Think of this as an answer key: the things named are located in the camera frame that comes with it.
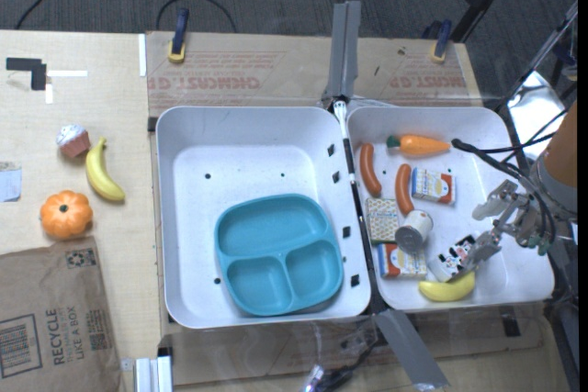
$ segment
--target small box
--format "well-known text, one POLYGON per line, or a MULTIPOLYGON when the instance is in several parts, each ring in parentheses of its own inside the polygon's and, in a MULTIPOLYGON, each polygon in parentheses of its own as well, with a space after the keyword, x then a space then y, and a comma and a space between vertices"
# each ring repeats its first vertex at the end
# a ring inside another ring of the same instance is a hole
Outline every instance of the small box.
POLYGON ((452 205, 456 202, 456 177, 414 167, 411 194, 417 199, 452 205))
POLYGON ((424 251, 415 254, 403 252, 396 243, 378 245, 379 275, 383 278, 426 276, 426 259, 424 251))
POLYGON ((396 200, 369 197, 366 212, 367 232, 372 243, 395 241, 394 234, 399 227, 396 200))
POLYGON ((445 283, 463 270, 462 262, 468 256, 474 243, 476 243, 476 239, 473 236, 464 237, 451 245, 446 252, 439 253, 431 260, 427 265, 429 270, 435 275, 435 278, 445 283))

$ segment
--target paper bag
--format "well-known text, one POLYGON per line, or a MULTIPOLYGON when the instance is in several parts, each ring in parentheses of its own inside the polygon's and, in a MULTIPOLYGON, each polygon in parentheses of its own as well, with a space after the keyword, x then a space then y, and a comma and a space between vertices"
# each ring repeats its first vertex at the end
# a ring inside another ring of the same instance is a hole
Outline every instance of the paper bag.
POLYGON ((0 256, 0 390, 119 389, 96 241, 0 256))

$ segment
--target blue plate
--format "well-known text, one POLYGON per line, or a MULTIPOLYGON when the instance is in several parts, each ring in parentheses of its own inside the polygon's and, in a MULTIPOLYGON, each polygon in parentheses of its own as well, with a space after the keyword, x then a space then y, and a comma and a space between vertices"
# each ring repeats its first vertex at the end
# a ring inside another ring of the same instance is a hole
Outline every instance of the blue plate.
POLYGON ((322 208, 296 194, 224 211, 214 243, 235 303, 257 316, 283 315, 332 297, 343 282, 333 228, 322 208))

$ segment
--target wooden board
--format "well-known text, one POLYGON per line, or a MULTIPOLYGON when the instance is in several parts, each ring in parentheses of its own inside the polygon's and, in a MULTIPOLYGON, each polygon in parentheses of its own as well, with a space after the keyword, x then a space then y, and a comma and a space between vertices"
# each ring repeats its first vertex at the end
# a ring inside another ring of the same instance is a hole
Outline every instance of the wooden board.
POLYGON ((22 168, 20 199, 0 203, 0 252, 51 244, 40 226, 42 203, 66 188, 86 194, 119 356, 154 357, 161 338, 159 289, 138 35, 1 31, 0 50, 0 162, 22 168), (6 57, 41 59, 48 71, 87 71, 87 77, 53 78, 47 104, 46 92, 30 89, 30 73, 6 70, 6 57), (86 180, 84 159, 58 150, 57 133, 72 123, 84 126, 93 143, 107 138, 107 169, 127 194, 124 204, 98 196, 86 180))

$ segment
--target yellow banana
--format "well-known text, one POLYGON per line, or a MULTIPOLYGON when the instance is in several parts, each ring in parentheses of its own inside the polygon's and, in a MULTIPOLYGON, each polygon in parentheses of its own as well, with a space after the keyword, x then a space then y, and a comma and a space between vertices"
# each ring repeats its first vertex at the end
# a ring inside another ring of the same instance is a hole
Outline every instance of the yellow banana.
POLYGON ((446 283, 437 281, 419 281, 419 291, 426 297, 437 302, 451 302, 460 300, 473 291, 476 285, 476 274, 473 271, 465 273, 457 279, 446 283))
POLYGON ((88 176, 90 185, 96 192, 111 201, 122 201, 125 198, 125 192, 122 188, 108 175, 104 163, 104 144, 105 138, 100 138, 88 154, 85 156, 85 172, 88 176))

